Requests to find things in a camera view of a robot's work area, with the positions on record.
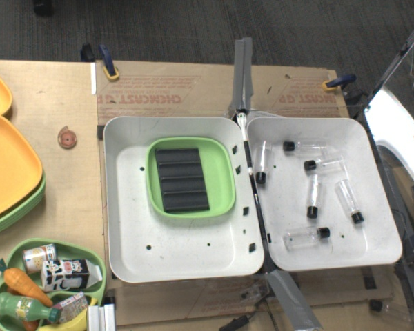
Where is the green square plate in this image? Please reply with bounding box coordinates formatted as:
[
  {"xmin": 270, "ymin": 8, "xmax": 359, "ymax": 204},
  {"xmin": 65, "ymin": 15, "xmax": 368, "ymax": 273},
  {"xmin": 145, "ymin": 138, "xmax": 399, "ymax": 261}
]
[{"xmin": 146, "ymin": 136, "xmax": 237, "ymax": 219}]

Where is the black ribbed rack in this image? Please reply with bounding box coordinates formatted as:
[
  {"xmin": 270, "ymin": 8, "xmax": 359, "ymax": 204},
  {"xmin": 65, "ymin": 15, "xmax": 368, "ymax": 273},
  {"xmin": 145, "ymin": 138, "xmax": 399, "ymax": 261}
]
[{"xmin": 154, "ymin": 147, "xmax": 212, "ymax": 215}]

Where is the clear plastic bottle black cap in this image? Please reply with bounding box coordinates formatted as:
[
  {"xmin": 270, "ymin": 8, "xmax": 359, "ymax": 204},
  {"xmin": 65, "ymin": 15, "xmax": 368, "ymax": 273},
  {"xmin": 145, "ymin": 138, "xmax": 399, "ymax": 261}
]
[
  {"xmin": 334, "ymin": 179, "xmax": 366, "ymax": 225},
  {"xmin": 254, "ymin": 141, "xmax": 273, "ymax": 185},
  {"xmin": 283, "ymin": 226, "xmax": 331, "ymax": 252},
  {"xmin": 303, "ymin": 154, "xmax": 346, "ymax": 172},
  {"xmin": 306, "ymin": 173, "xmax": 323, "ymax": 219},
  {"xmin": 282, "ymin": 140, "xmax": 329, "ymax": 157},
  {"xmin": 368, "ymin": 299, "xmax": 414, "ymax": 325}
]

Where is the thin black and white rod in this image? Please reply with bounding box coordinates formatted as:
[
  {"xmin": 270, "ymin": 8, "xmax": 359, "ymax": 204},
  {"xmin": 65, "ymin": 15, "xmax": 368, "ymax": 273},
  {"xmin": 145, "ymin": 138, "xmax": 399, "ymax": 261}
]
[{"xmin": 237, "ymin": 112, "xmax": 273, "ymax": 245}]

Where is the brown cardboard board red print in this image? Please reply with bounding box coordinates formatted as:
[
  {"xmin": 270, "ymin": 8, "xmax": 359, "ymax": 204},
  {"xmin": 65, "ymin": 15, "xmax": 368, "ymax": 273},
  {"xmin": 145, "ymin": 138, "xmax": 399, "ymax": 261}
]
[{"xmin": 95, "ymin": 59, "xmax": 395, "ymax": 327}]

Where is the white plastic tray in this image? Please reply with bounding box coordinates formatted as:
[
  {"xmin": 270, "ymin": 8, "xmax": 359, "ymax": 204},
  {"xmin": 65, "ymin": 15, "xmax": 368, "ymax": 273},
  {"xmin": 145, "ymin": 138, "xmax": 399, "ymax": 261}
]
[
  {"xmin": 102, "ymin": 116, "xmax": 266, "ymax": 285},
  {"xmin": 245, "ymin": 117, "xmax": 404, "ymax": 273}
]

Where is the green divided plate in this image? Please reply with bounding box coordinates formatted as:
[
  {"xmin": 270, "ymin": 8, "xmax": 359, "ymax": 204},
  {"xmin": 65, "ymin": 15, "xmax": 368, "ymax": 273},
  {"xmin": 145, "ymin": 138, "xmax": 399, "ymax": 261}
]
[{"xmin": 0, "ymin": 237, "xmax": 108, "ymax": 331}]

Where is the cow print milk carton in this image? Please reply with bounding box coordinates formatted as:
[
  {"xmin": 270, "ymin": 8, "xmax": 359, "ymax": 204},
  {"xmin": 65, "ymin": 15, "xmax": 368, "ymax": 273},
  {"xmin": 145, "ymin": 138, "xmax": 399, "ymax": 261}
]
[{"xmin": 40, "ymin": 258, "xmax": 104, "ymax": 293}]

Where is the small red and white can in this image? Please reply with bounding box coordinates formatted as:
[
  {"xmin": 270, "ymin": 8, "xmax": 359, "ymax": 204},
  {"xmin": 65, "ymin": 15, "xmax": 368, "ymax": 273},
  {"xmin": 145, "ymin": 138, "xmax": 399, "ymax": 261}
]
[{"xmin": 21, "ymin": 243, "xmax": 58, "ymax": 275}]

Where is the small colourful packet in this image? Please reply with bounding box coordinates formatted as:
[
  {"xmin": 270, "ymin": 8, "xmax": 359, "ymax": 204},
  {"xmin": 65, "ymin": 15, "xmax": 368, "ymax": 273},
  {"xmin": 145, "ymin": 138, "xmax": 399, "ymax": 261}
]
[{"xmin": 51, "ymin": 292, "xmax": 90, "ymax": 324}]

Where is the yellow banana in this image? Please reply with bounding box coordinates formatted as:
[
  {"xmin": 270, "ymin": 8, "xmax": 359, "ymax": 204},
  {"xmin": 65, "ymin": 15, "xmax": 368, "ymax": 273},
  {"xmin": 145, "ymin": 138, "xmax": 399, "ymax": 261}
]
[{"xmin": 37, "ymin": 297, "xmax": 99, "ymax": 331}]

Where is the orange carrot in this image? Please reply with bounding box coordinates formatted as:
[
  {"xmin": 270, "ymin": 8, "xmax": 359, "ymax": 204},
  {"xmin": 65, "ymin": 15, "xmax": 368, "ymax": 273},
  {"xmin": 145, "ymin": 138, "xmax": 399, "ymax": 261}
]
[{"xmin": 0, "ymin": 257, "xmax": 54, "ymax": 308}]

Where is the green bottle yellow label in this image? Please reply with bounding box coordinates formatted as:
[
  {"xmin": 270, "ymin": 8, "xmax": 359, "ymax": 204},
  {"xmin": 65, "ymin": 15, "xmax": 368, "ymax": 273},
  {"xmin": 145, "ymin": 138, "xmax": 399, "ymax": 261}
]
[{"xmin": 0, "ymin": 291, "xmax": 63, "ymax": 324}]

